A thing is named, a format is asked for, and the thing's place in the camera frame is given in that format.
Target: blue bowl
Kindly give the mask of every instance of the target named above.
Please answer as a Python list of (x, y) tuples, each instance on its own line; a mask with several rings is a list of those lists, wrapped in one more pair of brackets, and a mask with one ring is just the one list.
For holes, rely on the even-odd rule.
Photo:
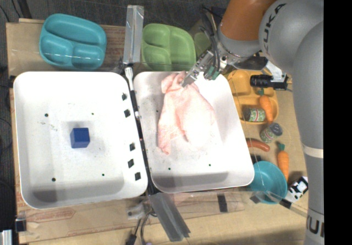
[(106, 44), (106, 33), (100, 25), (72, 15), (53, 14), (43, 24), (39, 51), (48, 64), (92, 71), (102, 65)]
[(266, 204), (277, 204), (285, 198), (288, 190), (286, 178), (278, 166), (268, 161), (259, 161), (253, 164), (254, 179), (249, 187), (253, 191), (260, 191), (263, 195), (257, 198)]

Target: toy can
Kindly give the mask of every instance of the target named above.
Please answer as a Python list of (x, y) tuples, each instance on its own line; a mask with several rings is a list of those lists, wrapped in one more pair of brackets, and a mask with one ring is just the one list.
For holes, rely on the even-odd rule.
[(249, 122), (263, 122), (265, 111), (262, 108), (246, 108), (243, 110), (243, 118)]
[(282, 135), (282, 128), (278, 123), (271, 123), (260, 132), (260, 138), (266, 143), (270, 143)]

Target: blue cube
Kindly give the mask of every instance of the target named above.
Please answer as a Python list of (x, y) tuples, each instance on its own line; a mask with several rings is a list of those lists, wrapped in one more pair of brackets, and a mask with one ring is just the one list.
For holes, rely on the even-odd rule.
[(72, 148), (85, 148), (90, 143), (88, 128), (73, 128), (70, 138)]

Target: table surface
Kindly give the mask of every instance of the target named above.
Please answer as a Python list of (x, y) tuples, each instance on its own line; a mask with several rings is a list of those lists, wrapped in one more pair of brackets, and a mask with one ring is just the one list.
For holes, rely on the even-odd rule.
[[(40, 57), (38, 37), (42, 21), (21, 19), (7, 24), (9, 76), (26, 71), (53, 71)], [(123, 53), (124, 27), (105, 26), (113, 48), (107, 49), (115, 59)], [(105, 70), (116, 66), (116, 60), (108, 59)], [(280, 141), (285, 143), (290, 156), (289, 184), (300, 176), (306, 176), (306, 166), (295, 119), (292, 85), (287, 91), (276, 91), (279, 103), (280, 123), (284, 133)], [(13, 91), (10, 90), (13, 124), (15, 183), (18, 215), (27, 219), (27, 231), (20, 232), (20, 243), (29, 244), (125, 244), (137, 220), (128, 219), (126, 209), (138, 204), (136, 200), (112, 201), (66, 207), (58, 210), (36, 210), (23, 201), (20, 194), (19, 166), (15, 128)], [(243, 123), (246, 137), (258, 138), (261, 125)], [(272, 151), (263, 152), (250, 148), (251, 155), (277, 164), (277, 144), (269, 144)], [(243, 188), (219, 190), (225, 193), (229, 212), (220, 213), (216, 192), (180, 193), (174, 201), (191, 233), (181, 242), (170, 242), (157, 218), (151, 217), (144, 228), (144, 238), (154, 244), (303, 244), (309, 192), (287, 209), (280, 204), (254, 203), (252, 192)]]

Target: pink cloth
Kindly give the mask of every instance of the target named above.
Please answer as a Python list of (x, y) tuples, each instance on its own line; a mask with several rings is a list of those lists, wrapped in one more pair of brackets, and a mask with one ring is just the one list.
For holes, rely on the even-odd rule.
[(171, 152), (171, 140), (186, 136), (188, 142), (201, 148), (211, 135), (216, 122), (215, 112), (200, 94), (196, 84), (180, 85), (186, 72), (173, 73), (161, 82), (165, 94), (164, 105), (158, 122), (158, 146), (165, 154)]

